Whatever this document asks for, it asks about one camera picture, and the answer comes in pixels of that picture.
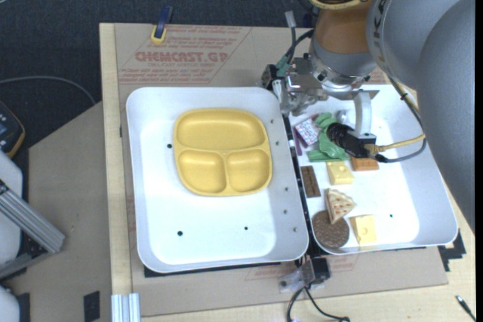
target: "green object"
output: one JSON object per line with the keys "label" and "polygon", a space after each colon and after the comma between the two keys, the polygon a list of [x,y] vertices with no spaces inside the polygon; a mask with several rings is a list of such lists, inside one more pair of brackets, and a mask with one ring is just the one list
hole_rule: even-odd
{"label": "green object", "polygon": [[277,70],[277,77],[285,77],[285,73],[287,69],[290,67],[290,63],[288,62],[288,55],[284,55],[275,65]]}
{"label": "green object", "polygon": [[318,149],[307,152],[309,160],[313,161],[345,161],[349,160],[346,151],[327,137],[327,128],[330,124],[337,122],[332,117],[331,113],[322,113],[315,120],[315,124],[320,127],[320,134],[318,135]]}

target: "yellow plate compartment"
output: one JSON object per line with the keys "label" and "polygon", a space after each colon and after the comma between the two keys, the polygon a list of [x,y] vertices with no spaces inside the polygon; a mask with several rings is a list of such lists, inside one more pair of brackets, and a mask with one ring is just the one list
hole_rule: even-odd
{"label": "yellow plate compartment", "polygon": [[248,195],[272,178],[266,129],[245,110],[183,113],[174,125],[174,157],[181,181],[199,195]]}

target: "green toy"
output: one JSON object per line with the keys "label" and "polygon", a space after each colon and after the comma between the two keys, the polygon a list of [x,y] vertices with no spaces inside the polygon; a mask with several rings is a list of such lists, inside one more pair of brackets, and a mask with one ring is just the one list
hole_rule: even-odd
{"label": "green toy", "polygon": [[322,113],[315,120],[315,124],[320,127],[318,135],[318,149],[307,152],[310,162],[314,161],[345,161],[349,160],[346,151],[335,145],[327,137],[327,128],[330,124],[337,122],[331,113]]}

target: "black connector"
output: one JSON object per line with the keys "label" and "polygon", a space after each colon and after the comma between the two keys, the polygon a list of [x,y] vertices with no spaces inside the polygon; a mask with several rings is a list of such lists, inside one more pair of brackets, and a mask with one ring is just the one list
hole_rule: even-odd
{"label": "black connector", "polygon": [[276,79],[283,79],[282,77],[277,76],[277,66],[276,65],[267,65],[265,71],[262,74],[262,85],[268,91],[273,90],[272,83]]}
{"label": "black connector", "polygon": [[369,151],[365,148],[365,145],[376,143],[374,135],[366,133],[359,136],[350,126],[337,122],[328,126],[326,134],[330,141],[355,158],[368,158]]}
{"label": "black connector", "polygon": [[312,262],[312,268],[315,276],[313,283],[321,283],[331,277],[331,269],[326,258],[319,256],[316,258],[311,258],[310,261]]}

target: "chocolate cookie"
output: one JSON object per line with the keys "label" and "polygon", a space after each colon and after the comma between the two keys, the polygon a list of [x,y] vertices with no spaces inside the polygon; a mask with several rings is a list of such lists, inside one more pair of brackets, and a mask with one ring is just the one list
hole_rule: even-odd
{"label": "chocolate cookie", "polygon": [[331,224],[329,212],[322,210],[312,218],[315,239],[323,247],[339,248],[349,240],[349,225],[345,219]]}

